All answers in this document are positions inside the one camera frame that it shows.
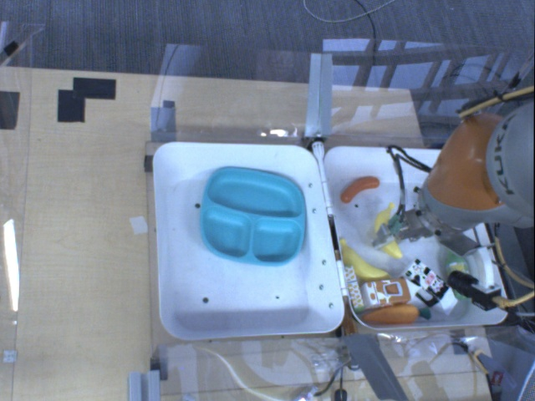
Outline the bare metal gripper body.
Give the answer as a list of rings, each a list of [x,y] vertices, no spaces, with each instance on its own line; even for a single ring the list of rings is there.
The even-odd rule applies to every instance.
[[[391,218],[391,233],[399,241],[417,241],[420,238],[441,236],[444,228],[431,213],[410,209]]]

